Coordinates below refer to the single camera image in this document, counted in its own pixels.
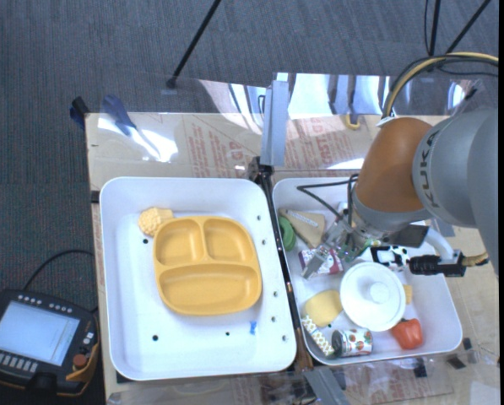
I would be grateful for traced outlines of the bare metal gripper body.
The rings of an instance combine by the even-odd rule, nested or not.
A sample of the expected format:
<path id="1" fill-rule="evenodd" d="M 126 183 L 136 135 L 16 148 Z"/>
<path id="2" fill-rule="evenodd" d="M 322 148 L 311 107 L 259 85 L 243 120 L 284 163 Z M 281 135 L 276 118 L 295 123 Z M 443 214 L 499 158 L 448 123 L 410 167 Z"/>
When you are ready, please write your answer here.
<path id="1" fill-rule="evenodd" d="M 325 231 L 322 242 L 338 251 L 364 251 L 370 246 L 380 246 L 381 238 L 380 232 L 360 219 L 354 224 L 347 219 L 337 219 Z"/>

